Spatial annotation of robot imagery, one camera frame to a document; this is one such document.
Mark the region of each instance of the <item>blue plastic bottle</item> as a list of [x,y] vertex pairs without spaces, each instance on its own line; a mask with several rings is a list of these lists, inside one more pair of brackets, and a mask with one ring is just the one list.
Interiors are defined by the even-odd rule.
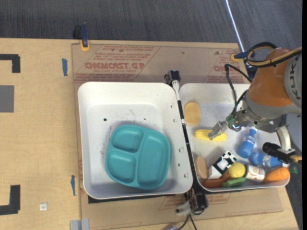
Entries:
[[249,133],[243,138],[242,144],[239,148],[238,155],[241,158],[247,159],[250,157],[251,151],[255,145],[255,134],[257,131],[255,129],[250,129]]
[[250,156],[250,162],[255,166],[264,166],[264,167],[276,167],[282,166],[283,162],[280,162],[278,158],[272,157],[271,155],[259,152],[253,152]]

